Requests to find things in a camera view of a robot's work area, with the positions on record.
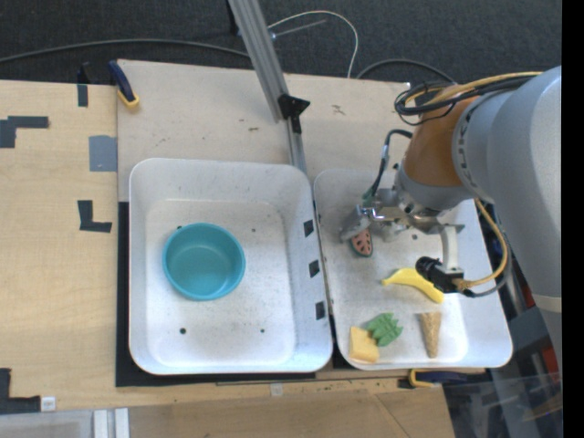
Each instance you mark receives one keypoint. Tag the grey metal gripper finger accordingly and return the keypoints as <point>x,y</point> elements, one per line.
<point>392,232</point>
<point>353,230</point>

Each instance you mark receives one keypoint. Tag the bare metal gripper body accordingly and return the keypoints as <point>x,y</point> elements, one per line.
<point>396,208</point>

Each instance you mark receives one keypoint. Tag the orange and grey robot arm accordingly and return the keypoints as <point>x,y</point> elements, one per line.
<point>511,153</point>

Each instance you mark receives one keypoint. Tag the red watermelon slice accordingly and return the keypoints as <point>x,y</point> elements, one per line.
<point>362,246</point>

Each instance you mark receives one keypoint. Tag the yellow banana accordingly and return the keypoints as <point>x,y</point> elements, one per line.
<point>413,280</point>

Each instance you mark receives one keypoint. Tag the green lettuce leaf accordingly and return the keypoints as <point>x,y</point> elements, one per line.
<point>383,330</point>

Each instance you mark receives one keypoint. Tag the white plastic tray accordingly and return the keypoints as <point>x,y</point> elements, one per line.
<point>401,336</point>
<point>274,290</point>

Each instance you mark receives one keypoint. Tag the tan ice cream cone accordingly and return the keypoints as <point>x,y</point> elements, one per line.
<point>431,331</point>

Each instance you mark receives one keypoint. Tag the yellow cheese wedge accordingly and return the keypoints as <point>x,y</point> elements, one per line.
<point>361,348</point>

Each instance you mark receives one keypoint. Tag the teal bowl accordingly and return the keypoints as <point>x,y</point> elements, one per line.
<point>203,263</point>

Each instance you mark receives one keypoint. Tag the pale wood board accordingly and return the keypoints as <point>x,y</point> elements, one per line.
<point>205,117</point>

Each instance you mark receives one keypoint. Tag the black cylinder on white bracket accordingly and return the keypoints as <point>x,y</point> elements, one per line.
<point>440,274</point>

